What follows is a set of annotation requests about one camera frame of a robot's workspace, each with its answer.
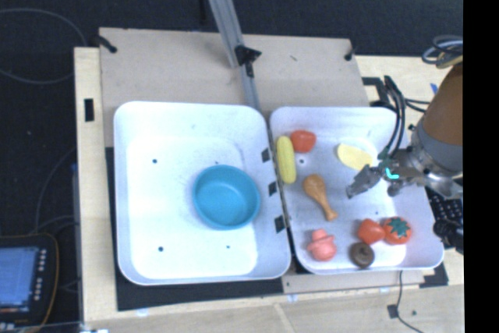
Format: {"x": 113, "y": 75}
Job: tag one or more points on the yellow corn cob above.
{"x": 286, "y": 160}

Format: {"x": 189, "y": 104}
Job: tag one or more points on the brown chicken drumstick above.
{"x": 317, "y": 193}

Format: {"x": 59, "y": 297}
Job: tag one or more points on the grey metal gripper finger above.
{"x": 397, "y": 188}
{"x": 362, "y": 181}

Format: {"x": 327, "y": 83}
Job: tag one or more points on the blue bowl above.
{"x": 226, "y": 199}

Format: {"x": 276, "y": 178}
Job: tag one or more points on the orange tomato with green leaf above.
{"x": 397, "y": 232}

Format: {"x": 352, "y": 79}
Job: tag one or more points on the brown cardboard board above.
{"x": 175, "y": 70}

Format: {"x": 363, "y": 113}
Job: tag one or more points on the pink toy figure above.
{"x": 322, "y": 247}

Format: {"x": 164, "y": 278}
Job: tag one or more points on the yellow toy slice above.
{"x": 352, "y": 156}

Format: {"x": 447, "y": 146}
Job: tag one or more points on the brown doughnut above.
{"x": 362, "y": 255}

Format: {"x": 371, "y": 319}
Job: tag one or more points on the white plastic tray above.
{"x": 351, "y": 206}
{"x": 163, "y": 206}

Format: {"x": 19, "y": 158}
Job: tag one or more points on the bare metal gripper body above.
{"x": 417, "y": 167}

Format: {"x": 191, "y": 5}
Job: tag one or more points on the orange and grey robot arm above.
{"x": 444, "y": 117}

